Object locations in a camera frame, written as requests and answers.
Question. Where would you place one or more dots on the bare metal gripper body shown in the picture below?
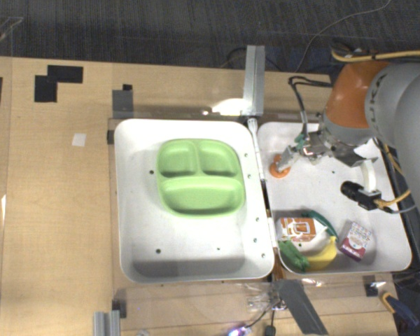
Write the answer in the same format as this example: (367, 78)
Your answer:
(330, 150)

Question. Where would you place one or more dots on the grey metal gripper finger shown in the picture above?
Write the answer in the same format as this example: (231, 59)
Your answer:
(283, 162)
(294, 154)

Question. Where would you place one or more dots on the orange doughnut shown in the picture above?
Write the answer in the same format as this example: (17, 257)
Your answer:
(275, 171)

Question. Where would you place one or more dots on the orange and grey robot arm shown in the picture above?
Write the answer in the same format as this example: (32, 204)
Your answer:
(395, 100)

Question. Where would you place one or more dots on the white plastic tray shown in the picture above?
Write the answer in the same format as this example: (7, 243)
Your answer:
(143, 222)
(318, 194)

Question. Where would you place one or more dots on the orange and white carton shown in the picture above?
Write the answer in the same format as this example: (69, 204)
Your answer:
(297, 229)

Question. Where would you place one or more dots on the green divided plate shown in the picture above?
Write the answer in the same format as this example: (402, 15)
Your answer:
(199, 191)

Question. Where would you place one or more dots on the purple and white carton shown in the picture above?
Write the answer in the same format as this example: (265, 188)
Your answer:
(356, 241)

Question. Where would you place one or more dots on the yellow banana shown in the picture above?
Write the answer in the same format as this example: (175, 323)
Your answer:
(325, 257)

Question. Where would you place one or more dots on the black cylinder on white bracket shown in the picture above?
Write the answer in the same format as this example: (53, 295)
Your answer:
(365, 194)

